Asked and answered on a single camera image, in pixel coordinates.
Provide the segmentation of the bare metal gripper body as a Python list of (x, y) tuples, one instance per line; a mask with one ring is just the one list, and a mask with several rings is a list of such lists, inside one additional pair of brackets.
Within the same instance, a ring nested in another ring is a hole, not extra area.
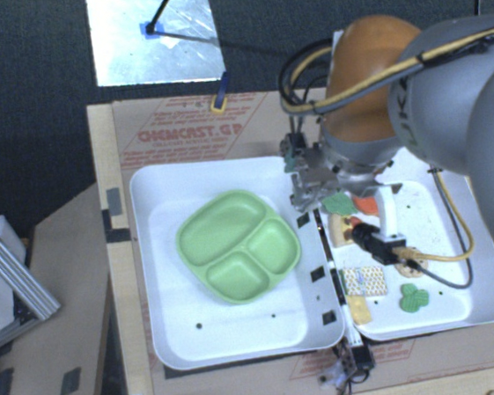
[(321, 141), (312, 147), (285, 145), (285, 171), (291, 175), (291, 203), (297, 210), (318, 206), (340, 190), (355, 196), (371, 194), (377, 174), (386, 168), (384, 143)]

